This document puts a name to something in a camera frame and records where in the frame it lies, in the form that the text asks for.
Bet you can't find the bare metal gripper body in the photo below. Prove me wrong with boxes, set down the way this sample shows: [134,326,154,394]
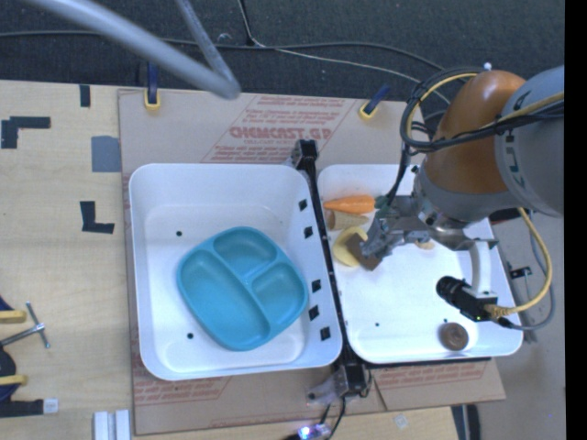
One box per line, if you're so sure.
[371,194,467,248]

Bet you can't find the brown square biscuit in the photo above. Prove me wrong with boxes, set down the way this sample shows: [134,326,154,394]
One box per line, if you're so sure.
[344,235,383,272]

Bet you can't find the yellow banana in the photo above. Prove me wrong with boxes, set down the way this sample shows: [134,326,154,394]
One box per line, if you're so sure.
[331,225,370,268]

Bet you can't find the beige ice cream cone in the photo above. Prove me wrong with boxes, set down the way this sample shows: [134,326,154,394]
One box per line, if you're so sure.
[326,210,371,231]

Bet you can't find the orange carrot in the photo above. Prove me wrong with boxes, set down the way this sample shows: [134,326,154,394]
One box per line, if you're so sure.
[322,193,377,215]

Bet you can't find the thin black rod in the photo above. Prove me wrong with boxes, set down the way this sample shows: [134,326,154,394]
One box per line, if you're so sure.
[302,165,361,370]

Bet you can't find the white plastic tray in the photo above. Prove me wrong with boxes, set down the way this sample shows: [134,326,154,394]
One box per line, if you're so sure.
[316,163,525,366]
[127,162,345,381]

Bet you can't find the brown cardboard board red print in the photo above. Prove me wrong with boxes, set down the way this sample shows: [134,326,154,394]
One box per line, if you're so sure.
[116,88,508,435]

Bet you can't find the blue divided plate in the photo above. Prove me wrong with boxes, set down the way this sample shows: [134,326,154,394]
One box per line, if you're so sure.
[175,225,310,353]

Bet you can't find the black cylinder on white bracket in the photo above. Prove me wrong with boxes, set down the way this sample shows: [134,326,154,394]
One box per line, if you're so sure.
[435,237,501,323]

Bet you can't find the black block with thin wires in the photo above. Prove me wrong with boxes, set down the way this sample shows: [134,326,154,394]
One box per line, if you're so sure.
[292,138,321,171]
[305,363,372,405]

